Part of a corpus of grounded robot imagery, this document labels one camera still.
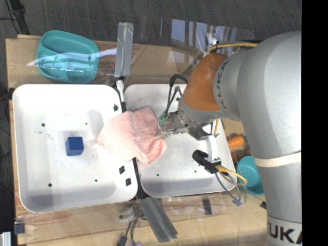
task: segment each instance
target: teal plastic bowl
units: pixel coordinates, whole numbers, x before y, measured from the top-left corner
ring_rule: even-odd
[[[98,46],[80,35],[48,31],[39,42],[36,55],[39,72],[55,81],[88,84],[97,75]]]
[[[237,165],[236,171],[247,180],[247,184],[243,186],[246,192],[253,195],[264,194],[260,175],[252,156],[242,158]]]

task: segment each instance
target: black mounting post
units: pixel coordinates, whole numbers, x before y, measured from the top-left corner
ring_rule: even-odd
[[[12,10],[13,10],[13,14],[15,15],[20,31],[22,32],[22,34],[24,35],[29,35],[30,31],[27,27],[27,24],[25,22],[25,18],[24,18],[24,14],[25,14],[25,7],[20,3],[19,0],[9,0]]]

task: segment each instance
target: hole in bin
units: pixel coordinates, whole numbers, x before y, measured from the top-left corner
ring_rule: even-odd
[[[130,185],[131,184],[131,179],[130,178],[127,178],[125,180],[125,184],[126,184],[126,186]]]
[[[122,174],[125,171],[125,168],[124,168],[124,166],[122,166],[118,170],[119,170],[119,173]]]

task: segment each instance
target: black connector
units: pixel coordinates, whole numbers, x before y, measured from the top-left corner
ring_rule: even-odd
[[[125,244],[127,243],[128,238],[127,236],[121,236],[121,238],[119,239],[119,242],[117,244],[117,246],[125,246]]]
[[[211,174],[214,174],[218,172],[218,170],[215,168],[217,165],[221,165],[221,160],[218,160],[217,162],[209,162],[205,158],[207,158],[209,155],[201,150],[195,150],[193,153],[193,159],[200,165],[204,166],[205,170],[210,172]]]

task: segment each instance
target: gray carpet floor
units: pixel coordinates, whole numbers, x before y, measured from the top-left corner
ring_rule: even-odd
[[[170,19],[251,30],[254,38],[301,30],[302,0],[20,0],[32,35],[57,29],[117,40],[117,24],[134,24],[134,43],[170,45]],[[7,90],[5,39],[17,32],[0,0],[0,86]],[[7,100],[0,100],[0,233],[13,227],[13,178]]]

